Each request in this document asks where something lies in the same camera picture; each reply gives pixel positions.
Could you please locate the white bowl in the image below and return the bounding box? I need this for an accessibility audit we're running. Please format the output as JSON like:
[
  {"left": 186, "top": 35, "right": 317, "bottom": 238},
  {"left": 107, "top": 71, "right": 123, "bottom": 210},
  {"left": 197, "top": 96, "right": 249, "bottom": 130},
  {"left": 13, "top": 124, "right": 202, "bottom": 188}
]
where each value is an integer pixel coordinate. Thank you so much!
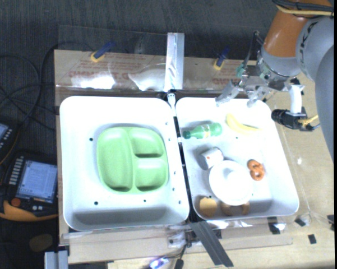
[{"left": 208, "top": 160, "right": 254, "bottom": 206}]

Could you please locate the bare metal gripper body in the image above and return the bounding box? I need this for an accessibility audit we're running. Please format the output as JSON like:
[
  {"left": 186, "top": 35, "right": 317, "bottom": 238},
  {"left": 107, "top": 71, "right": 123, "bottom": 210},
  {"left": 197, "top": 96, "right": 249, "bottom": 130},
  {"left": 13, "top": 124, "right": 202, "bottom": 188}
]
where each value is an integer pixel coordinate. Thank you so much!
[{"left": 237, "top": 64, "right": 290, "bottom": 98}]

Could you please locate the black and white thin rod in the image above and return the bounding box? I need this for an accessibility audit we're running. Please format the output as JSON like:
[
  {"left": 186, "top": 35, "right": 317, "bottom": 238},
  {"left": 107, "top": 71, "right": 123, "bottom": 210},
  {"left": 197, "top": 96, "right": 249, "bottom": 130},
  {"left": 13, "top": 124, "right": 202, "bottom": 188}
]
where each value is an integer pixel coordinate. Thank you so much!
[{"left": 167, "top": 92, "right": 197, "bottom": 224}]

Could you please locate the orange pretzel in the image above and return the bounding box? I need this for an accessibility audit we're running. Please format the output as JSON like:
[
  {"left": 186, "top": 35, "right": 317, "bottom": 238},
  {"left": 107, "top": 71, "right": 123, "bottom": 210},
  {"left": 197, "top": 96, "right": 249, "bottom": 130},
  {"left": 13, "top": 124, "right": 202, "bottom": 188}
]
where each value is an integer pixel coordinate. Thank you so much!
[{"left": 246, "top": 159, "right": 266, "bottom": 182}]

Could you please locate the black cylinder on white bracket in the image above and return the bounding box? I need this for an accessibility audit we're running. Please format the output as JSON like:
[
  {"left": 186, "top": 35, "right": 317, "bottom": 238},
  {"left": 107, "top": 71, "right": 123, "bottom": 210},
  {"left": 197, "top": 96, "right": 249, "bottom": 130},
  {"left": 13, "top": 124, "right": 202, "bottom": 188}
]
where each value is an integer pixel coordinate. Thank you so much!
[{"left": 270, "top": 84, "right": 308, "bottom": 130}]

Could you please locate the green plastic bottle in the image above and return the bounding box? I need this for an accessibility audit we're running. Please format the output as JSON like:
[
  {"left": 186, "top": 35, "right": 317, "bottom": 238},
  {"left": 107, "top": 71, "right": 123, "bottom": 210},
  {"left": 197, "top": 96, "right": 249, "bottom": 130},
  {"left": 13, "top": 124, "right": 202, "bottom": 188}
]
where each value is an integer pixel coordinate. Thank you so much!
[{"left": 182, "top": 122, "right": 223, "bottom": 140}]

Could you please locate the yellow banana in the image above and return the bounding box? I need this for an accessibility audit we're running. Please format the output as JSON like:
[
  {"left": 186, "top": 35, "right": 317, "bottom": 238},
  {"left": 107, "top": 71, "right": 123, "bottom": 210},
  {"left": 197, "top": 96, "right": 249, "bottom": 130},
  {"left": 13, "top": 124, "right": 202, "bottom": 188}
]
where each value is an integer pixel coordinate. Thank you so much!
[{"left": 225, "top": 113, "right": 262, "bottom": 135}]

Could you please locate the brown croissant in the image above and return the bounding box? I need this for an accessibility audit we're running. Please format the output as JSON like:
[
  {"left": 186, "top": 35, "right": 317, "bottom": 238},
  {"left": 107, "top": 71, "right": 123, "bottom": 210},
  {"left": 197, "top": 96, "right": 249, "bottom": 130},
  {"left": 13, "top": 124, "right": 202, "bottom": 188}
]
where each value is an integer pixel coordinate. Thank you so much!
[{"left": 220, "top": 201, "right": 251, "bottom": 216}]

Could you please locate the green divided plate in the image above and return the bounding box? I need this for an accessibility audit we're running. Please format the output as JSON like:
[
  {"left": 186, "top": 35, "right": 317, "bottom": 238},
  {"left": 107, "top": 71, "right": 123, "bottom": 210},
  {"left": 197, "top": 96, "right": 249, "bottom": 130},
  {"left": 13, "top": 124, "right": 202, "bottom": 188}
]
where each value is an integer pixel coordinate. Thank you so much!
[{"left": 96, "top": 126, "right": 169, "bottom": 193}]

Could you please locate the brown cardboard board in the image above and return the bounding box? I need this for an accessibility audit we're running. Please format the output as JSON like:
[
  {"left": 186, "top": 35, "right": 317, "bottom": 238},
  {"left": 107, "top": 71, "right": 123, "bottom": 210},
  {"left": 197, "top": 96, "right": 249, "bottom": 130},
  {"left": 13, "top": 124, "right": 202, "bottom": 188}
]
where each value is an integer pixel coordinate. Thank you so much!
[{"left": 53, "top": 49, "right": 312, "bottom": 264}]

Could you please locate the white plastic tray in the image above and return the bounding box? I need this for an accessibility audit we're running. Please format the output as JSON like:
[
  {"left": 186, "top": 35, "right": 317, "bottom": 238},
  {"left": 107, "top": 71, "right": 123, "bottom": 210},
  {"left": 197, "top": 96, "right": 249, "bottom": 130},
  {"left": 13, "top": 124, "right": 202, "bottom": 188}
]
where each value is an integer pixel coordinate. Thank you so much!
[
  {"left": 59, "top": 95, "right": 191, "bottom": 231},
  {"left": 175, "top": 96, "right": 300, "bottom": 221}
]

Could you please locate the tan round biscuit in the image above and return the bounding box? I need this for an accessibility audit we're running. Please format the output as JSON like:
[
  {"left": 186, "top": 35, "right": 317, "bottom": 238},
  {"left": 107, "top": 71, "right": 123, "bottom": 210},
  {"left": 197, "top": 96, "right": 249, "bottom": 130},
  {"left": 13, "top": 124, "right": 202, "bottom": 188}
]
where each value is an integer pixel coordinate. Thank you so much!
[{"left": 198, "top": 196, "right": 218, "bottom": 218}]

